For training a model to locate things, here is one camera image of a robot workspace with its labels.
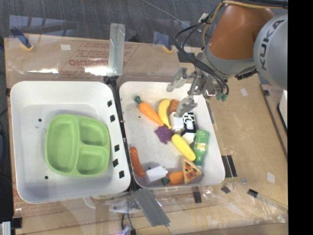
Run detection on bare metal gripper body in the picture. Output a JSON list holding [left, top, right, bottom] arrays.
[[187, 69, 223, 100]]

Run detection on brown bread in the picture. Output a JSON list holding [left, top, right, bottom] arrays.
[[168, 99, 181, 115]]

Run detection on black and white carton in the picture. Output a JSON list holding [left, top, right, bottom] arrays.
[[183, 111, 197, 134]]

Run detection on yellow banana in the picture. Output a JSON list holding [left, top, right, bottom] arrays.
[[157, 98, 173, 130]]

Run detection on small white block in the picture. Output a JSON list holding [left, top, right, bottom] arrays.
[[180, 132, 197, 145]]

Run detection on purple grapes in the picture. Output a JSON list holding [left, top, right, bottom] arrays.
[[155, 125, 175, 145]]

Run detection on large orange carrot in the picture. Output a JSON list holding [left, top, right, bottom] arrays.
[[134, 96, 165, 127]]

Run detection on yellow corn cob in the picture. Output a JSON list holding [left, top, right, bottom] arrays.
[[171, 133, 197, 162]]

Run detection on green bottle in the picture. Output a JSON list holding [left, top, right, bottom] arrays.
[[193, 129, 210, 166]]

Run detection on white plastic tray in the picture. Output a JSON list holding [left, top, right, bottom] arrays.
[[9, 80, 132, 204], [118, 81, 226, 190]]

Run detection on pizza slice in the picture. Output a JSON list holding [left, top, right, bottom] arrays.
[[182, 157, 204, 185]]

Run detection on small orange carrot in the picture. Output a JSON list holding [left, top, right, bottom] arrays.
[[161, 170, 185, 187]]

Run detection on white bottle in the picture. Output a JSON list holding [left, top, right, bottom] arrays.
[[145, 165, 169, 183]]

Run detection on orange sausage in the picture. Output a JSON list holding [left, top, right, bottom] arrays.
[[129, 146, 146, 177]]

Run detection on green divided plate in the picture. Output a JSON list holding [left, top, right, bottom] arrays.
[[45, 114, 112, 177]]

